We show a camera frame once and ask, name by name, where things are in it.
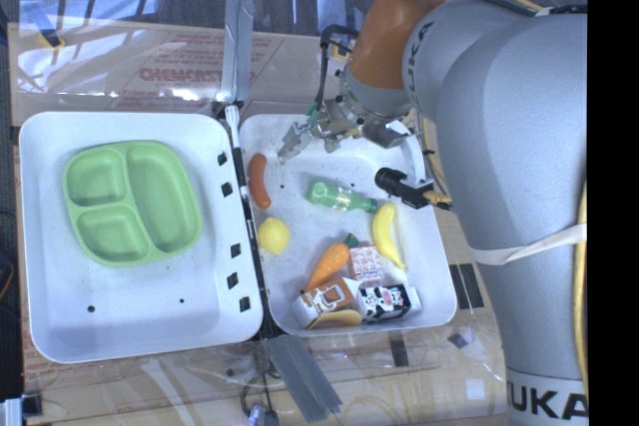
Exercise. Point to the red sausage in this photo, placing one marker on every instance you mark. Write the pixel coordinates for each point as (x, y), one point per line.
(257, 179)

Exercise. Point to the green divided plate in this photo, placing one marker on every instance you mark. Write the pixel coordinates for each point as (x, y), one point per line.
(150, 194)

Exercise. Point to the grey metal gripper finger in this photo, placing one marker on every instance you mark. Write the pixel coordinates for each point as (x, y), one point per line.
(334, 143)
(295, 139)

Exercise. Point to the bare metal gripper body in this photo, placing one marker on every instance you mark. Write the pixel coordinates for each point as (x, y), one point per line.
(344, 122)

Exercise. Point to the orange and white carton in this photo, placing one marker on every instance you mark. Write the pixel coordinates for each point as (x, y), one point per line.
(324, 298)

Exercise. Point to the black and white cow carton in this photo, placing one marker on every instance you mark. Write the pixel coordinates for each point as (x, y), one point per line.
(387, 301)

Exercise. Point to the white plastic tray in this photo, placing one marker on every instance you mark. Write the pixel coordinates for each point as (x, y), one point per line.
(150, 309)
(319, 229)

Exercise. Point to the pink patterned carton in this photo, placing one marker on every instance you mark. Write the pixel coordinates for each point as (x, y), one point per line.
(366, 264)

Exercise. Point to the yellow banana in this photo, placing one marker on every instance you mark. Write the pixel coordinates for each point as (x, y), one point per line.
(384, 229)

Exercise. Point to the brown cardboard board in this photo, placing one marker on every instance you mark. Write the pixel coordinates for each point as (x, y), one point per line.
(150, 65)

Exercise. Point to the green plastic bottle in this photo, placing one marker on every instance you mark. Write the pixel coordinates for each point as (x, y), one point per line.
(334, 196)

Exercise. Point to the orange carrot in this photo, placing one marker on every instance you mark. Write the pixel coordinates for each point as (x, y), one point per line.
(329, 262)

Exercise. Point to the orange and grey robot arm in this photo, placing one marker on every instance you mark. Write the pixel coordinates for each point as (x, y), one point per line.
(504, 125)

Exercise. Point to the black cylinder on white bracket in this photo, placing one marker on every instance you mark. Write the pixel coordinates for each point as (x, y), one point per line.
(399, 184)

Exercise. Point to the yellow lemon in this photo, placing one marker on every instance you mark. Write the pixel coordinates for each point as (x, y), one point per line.
(273, 236)

